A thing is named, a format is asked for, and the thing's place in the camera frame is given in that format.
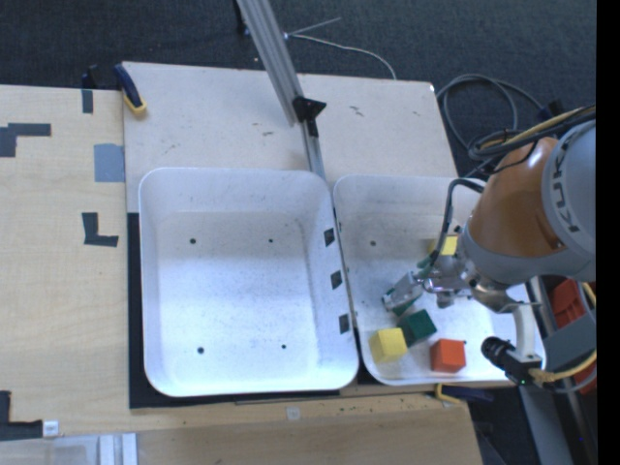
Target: yellow cube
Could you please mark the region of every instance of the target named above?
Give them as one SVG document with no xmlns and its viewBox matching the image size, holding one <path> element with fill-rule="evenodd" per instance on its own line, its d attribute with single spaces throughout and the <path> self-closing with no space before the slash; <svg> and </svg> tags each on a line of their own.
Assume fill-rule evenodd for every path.
<svg viewBox="0 0 620 465">
<path fill-rule="evenodd" d="M 444 246 L 442 246 L 442 250 L 439 253 L 440 255 L 454 255 L 456 252 L 456 243 L 458 242 L 458 236 L 456 234 L 449 234 L 446 236 L 446 240 L 444 241 Z M 430 243 L 428 247 L 428 253 L 432 252 L 437 245 L 437 240 Z"/>
<path fill-rule="evenodd" d="M 397 361 L 407 353 L 405 335 L 400 327 L 379 329 L 368 340 L 368 344 L 375 363 Z"/>
</svg>

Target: wooden board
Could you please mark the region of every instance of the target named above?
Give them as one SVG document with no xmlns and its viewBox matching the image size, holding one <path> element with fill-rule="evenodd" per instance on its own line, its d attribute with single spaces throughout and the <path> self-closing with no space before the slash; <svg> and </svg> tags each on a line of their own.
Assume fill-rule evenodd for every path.
<svg viewBox="0 0 620 465">
<path fill-rule="evenodd" d="M 463 408 L 146 432 L 139 453 L 150 465 L 482 464 Z"/>
<path fill-rule="evenodd" d="M 289 125 L 263 71 L 129 62 L 147 103 L 124 116 L 127 208 L 160 167 L 307 171 L 301 126 Z M 433 86 L 423 81 L 299 75 L 317 117 L 325 178 L 352 173 L 456 176 Z"/>
<path fill-rule="evenodd" d="M 49 123 L 49 138 L 19 137 L 0 158 L 0 388 L 11 421 L 58 420 L 66 435 L 136 432 L 304 418 L 443 412 L 441 402 L 389 387 L 342 397 L 129 410 L 125 184 L 96 182 L 94 146 L 123 145 L 123 102 L 95 91 L 0 86 L 0 127 Z M 116 247 L 84 244 L 82 212 Z"/>
</svg>

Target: white plastic tray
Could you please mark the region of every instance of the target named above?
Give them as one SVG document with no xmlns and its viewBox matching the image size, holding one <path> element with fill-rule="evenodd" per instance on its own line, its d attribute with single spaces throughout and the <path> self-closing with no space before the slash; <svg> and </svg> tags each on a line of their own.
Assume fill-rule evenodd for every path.
<svg viewBox="0 0 620 465">
<path fill-rule="evenodd" d="M 390 386 L 459 382 L 506 381 L 503 371 L 481 354 L 491 335 L 515 340 L 512 314 L 495 314 L 474 299 L 458 298 L 440 309 L 434 294 L 424 293 L 405 315 L 425 309 L 437 327 L 427 340 L 412 346 L 398 361 L 375 363 L 368 345 L 377 329 L 395 327 L 397 317 L 386 310 L 382 295 L 416 262 L 441 228 L 448 185 L 452 178 L 349 175 L 334 186 L 340 239 L 359 331 L 361 354 L 368 371 Z M 452 224 L 464 224 L 478 194 L 457 186 Z M 510 289 L 516 299 L 529 301 L 523 286 Z M 451 374 L 430 366 L 430 346 L 441 337 L 465 341 L 466 366 Z M 537 353 L 543 355 L 539 334 Z"/>
<path fill-rule="evenodd" d="M 326 183 L 303 170 L 148 173 L 139 220 L 152 386 L 198 396 L 347 385 L 358 356 L 344 274 L 332 283 L 342 271 L 332 208 Z"/>
</svg>

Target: green cube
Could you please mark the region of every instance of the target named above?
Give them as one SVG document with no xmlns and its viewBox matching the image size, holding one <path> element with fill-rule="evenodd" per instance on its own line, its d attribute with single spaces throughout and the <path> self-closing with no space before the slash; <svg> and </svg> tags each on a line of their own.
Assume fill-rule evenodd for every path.
<svg viewBox="0 0 620 465">
<path fill-rule="evenodd" d="M 437 327 L 435 327 L 433 321 L 430 320 L 430 316 L 426 310 L 420 310 L 402 318 L 398 321 L 398 326 L 403 329 L 407 348 L 411 348 L 437 332 Z"/>
</svg>

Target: red cube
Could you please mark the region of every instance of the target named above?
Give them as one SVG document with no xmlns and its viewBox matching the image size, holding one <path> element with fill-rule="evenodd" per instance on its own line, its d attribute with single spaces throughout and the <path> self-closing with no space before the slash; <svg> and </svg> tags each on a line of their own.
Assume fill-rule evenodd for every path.
<svg viewBox="0 0 620 465">
<path fill-rule="evenodd" d="M 439 339 L 430 347 L 430 365 L 436 372 L 458 372 L 466 365 L 465 341 Z"/>
</svg>

